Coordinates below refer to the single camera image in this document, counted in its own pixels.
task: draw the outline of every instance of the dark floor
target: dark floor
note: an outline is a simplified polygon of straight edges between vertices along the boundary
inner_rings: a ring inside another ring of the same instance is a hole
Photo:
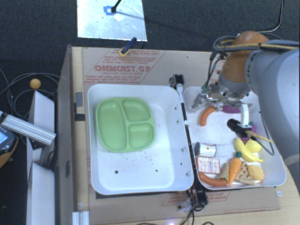
[[[211,51],[213,41],[245,30],[269,30],[278,22],[281,0],[142,0],[145,49]],[[285,0],[282,26],[274,34],[299,41],[300,0]],[[29,72],[60,75],[67,44],[121,48],[125,42],[77,37],[76,0],[0,0],[0,68],[8,81]],[[53,89],[47,82],[45,89]],[[0,75],[0,93],[6,87]],[[28,84],[16,90],[27,89]],[[30,99],[19,110],[26,113]],[[0,110],[10,112],[6,93]],[[0,169],[0,224],[26,218],[26,148]]]

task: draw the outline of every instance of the orange sausage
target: orange sausage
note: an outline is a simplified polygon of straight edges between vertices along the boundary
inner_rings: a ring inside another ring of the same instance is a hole
[[[216,110],[216,108],[214,106],[210,106],[202,113],[202,115],[200,117],[200,126],[206,125],[206,120],[207,120],[208,115],[210,115],[215,110]]]
[[[198,175],[202,182],[205,182],[209,185],[213,185],[216,187],[224,187],[227,185],[227,180],[225,178],[213,179],[206,176],[203,172],[199,172]]]

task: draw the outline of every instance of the green plate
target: green plate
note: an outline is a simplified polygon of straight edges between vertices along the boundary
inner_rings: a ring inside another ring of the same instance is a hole
[[[139,98],[116,97],[100,102],[96,125],[101,144],[111,152],[143,150],[155,139],[151,110]]]

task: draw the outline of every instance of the orange ball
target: orange ball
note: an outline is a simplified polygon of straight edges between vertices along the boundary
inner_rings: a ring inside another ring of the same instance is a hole
[[[30,81],[30,87],[32,89],[39,89],[41,85],[42,85],[41,81],[37,78],[34,78]]]

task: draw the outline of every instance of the toy banana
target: toy banana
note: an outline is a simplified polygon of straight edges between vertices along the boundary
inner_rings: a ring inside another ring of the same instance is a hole
[[[242,158],[245,159],[247,162],[263,162],[262,159],[259,159],[245,147],[243,141],[239,137],[235,140],[235,148],[237,151],[242,153]]]

